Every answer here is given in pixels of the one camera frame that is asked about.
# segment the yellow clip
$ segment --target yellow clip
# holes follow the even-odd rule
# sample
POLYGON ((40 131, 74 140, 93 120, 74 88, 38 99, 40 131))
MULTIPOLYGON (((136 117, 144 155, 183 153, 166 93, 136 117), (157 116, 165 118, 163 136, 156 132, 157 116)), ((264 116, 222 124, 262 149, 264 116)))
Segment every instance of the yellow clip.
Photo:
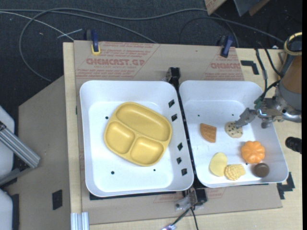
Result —
POLYGON ((95 56, 100 55, 101 51, 100 51, 100 46, 99 45, 98 45, 98 51, 97 52, 94 51, 94 46, 93 45, 91 45, 91 48, 92 48, 92 54, 93 55, 95 55, 95 56))

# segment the cookie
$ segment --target cookie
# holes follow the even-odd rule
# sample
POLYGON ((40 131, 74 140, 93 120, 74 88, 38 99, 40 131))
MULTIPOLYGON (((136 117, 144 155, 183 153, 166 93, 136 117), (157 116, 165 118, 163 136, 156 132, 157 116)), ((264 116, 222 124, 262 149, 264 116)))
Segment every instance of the cookie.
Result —
POLYGON ((207 125, 207 124, 201 124, 200 125, 201 135, 202 137, 211 143, 215 143, 216 140, 216 127, 207 125))
POLYGON ((242 164, 230 164, 225 168, 225 176, 228 180, 235 181, 242 175, 245 175, 245 169, 242 164))
POLYGON ((214 154, 209 164, 210 171, 216 176, 224 176, 227 161, 226 155, 222 152, 214 154))
POLYGON ((231 137, 231 138, 240 138, 243 135, 243 129, 242 127, 236 128, 235 122, 228 122, 225 124, 225 132, 231 137))

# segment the toy food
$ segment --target toy food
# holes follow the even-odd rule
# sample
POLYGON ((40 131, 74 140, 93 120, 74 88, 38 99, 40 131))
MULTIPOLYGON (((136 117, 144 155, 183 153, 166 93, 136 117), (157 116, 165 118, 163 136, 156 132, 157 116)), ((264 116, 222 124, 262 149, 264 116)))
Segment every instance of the toy food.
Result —
POLYGON ((264 159, 265 148, 259 141, 247 141, 241 148, 242 157, 247 163, 260 163, 264 159))
POLYGON ((201 124, 201 135, 202 137, 207 140, 208 142, 214 143, 216 139, 216 127, 207 125, 207 124, 201 124))
POLYGON ((258 177, 266 177, 270 172, 270 168, 266 163, 258 163, 254 167, 254 174, 258 177))
POLYGON ((245 169, 242 164, 230 164, 225 168, 225 176, 229 180, 235 181, 242 175, 245 175, 245 169))
POLYGON ((225 124, 225 131, 231 138, 240 138, 243 135, 242 127, 236 128, 235 122, 227 122, 225 124))
POLYGON ((209 164, 210 171, 216 176, 224 176, 227 161, 226 155, 222 152, 214 154, 209 164))

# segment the orange pumpkin toy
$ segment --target orange pumpkin toy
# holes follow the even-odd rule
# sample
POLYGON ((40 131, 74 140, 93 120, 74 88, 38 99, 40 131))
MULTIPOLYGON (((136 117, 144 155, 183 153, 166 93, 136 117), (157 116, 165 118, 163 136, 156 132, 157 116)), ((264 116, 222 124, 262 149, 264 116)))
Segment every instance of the orange pumpkin toy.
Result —
POLYGON ((265 148, 259 141, 247 141, 241 152, 247 163, 260 163, 264 159, 265 148))

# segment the black hole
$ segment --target black hole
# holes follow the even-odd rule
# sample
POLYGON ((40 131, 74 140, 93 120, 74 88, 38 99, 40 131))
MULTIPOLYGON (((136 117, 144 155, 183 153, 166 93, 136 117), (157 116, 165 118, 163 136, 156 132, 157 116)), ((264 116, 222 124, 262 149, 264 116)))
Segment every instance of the black hole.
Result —
POLYGON ((178 147, 179 151, 181 151, 181 149, 183 148, 182 143, 180 143, 177 147, 178 147))
POLYGON ((181 157, 177 158, 177 163, 180 164, 181 163, 181 157))
POLYGON ((171 100, 171 101, 168 103, 168 107, 170 108, 173 104, 175 104, 175 101, 174 101, 174 100, 171 100))
POLYGON ((177 114, 172 115, 172 121, 174 122, 177 119, 177 114))
POLYGON ((185 174, 187 174, 187 173, 188 173, 188 170, 187 170, 187 169, 182 169, 182 170, 181 170, 181 174, 182 174, 182 175, 185 175, 185 174))

